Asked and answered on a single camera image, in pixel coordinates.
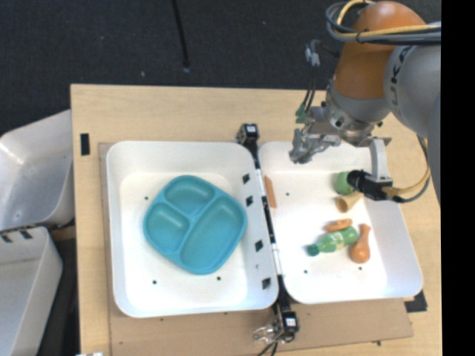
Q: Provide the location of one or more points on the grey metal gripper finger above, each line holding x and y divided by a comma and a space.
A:
320, 144
298, 147

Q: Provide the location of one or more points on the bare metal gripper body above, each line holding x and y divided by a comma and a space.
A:
334, 124

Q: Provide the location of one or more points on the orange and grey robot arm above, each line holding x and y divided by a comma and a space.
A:
371, 69

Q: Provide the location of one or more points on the green round toy fruit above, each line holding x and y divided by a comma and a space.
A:
342, 184

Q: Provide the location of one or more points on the orange sausage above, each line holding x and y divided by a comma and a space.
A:
271, 193

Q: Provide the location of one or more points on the white plastic tray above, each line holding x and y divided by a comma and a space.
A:
130, 273
308, 206

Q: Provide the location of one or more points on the tan ice cream cone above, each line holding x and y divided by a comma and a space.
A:
347, 202

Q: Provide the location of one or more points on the thin black and white rod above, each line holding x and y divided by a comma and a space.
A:
268, 217

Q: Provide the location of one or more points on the orange pretzel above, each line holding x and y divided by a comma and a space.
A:
338, 225

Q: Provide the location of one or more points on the green plastic bottle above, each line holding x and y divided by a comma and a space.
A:
335, 240

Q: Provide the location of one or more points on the brown chicken drumstick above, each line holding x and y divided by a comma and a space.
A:
360, 250

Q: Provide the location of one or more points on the blue divided plate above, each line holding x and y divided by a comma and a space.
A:
194, 224

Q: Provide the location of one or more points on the brown flat board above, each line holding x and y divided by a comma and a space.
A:
334, 326

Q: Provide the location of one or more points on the black cylinder on white bracket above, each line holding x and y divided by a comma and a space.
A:
371, 185

